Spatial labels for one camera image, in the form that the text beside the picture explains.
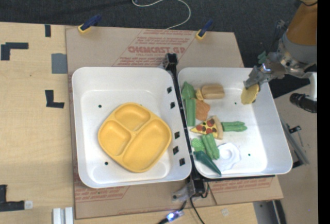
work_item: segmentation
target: blue and yellow clamp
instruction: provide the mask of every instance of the blue and yellow clamp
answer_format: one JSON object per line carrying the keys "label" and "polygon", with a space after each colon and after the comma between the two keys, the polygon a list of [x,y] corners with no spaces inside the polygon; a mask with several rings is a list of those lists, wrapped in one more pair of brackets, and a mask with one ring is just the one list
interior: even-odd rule
{"label": "blue and yellow clamp", "polygon": [[213,24],[213,20],[212,19],[208,20],[208,22],[203,26],[203,28],[196,33],[196,38],[198,40],[203,39],[206,35],[206,31],[211,27],[212,24]]}
{"label": "blue and yellow clamp", "polygon": [[91,26],[96,26],[99,21],[101,21],[101,15],[97,14],[91,18],[89,18],[84,24],[78,26],[78,30],[81,33],[86,33],[90,30]]}

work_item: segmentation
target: toy pizza slice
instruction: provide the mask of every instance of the toy pizza slice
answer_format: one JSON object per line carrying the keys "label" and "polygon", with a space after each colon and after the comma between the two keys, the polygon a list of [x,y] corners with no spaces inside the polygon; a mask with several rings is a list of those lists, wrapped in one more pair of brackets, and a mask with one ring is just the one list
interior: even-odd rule
{"label": "toy pizza slice", "polygon": [[190,129],[192,132],[200,133],[200,134],[209,134],[213,133],[214,138],[223,139],[223,129],[221,122],[218,117],[212,116],[211,118],[203,121],[197,126]]}

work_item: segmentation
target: wooden table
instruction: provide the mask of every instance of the wooden table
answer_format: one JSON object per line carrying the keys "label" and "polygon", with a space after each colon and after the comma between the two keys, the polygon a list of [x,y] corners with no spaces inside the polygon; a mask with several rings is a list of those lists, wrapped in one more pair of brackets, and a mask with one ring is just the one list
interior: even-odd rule
{"label": "wooden table", "polygon": [[[45,36],[39,24],[0,23],[0,44],[28,42],[0,61],[0,184],[7,201],[30,200],[31,210],[0,212],[0,223],[51,223],[52,209],[74,208],[67,74],[52,74],[51,54],[66,54],[65,26]],[[45,90],[64,108],[47,108]],[[194,210],[176,223],[200,223]],[[203,221],[257,223],[253,204],[198,208]],[[75,223],[157,223],[168,212],[75,220]]]}

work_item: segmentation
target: white cable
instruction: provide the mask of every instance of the white cable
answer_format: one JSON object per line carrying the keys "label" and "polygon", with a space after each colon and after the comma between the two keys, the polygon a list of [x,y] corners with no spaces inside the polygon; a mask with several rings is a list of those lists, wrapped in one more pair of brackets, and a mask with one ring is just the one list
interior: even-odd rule
{"label": "white cable", "polygon": [[[162,1],[166,1],[166,0],[158,0],[158,1],[154,2],[154,3],[151,3],[151,4],[145,4],[145,5],[139,5],[139,4],[135,3],[134,0],[131,0],[131,1],[132,1],[132,3],[133,3],[135,6],[137,6],[137,7],[148,7],[148,6],[151,6],[151,5],[157,4],[157,3],[162,2]],[[181,3],[183,3],[184,5],[187,6],[188,11],[189,11],[189,15],[188,15],[188,18],[187,18],[186,20],[184,20],[182,23],[179,23],[179,24],[173,25],[173,26],[171,26],[171,27],[169,27],[169,28],[166,28],[167,30],[168,30],[168,29],[171,29],[171,28],[174,28],[174,27],[177,27],[177,26],[179,26],[179,25],[185,24],[187,21],[189,21],[189,19],[190,19],[190,17],[191,17],[191,10],[190,10],[189,5],[188,5],[187,3],[185,3],[184,1],[182,1],[182,0],[176,0],[176,1],[179,1],[179,2],[181,2]]]}

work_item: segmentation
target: cardboard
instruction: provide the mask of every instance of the cardboard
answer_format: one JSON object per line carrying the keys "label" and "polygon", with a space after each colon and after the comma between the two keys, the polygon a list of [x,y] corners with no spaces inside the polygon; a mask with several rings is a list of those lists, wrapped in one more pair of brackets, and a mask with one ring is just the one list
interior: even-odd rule
{"label": "cardboard", "polygon": [[[195,31],[92,27],[81,34],[77,27],[67,27],[67,59],[72,152],[74,168],[75,214],[77,219],[175,210],[171,193],[185,181],[149,185],[92,189],[85,186],[77,172],[71,77],[84,66],[158,67],[166,53],[178,56],[177,71],[195,67],[243,67],[235,35],[208,32],[203,40]],[[282,198],[277,177],[210,182],[211,193],[198,199],[196,207],[243,203]]]}

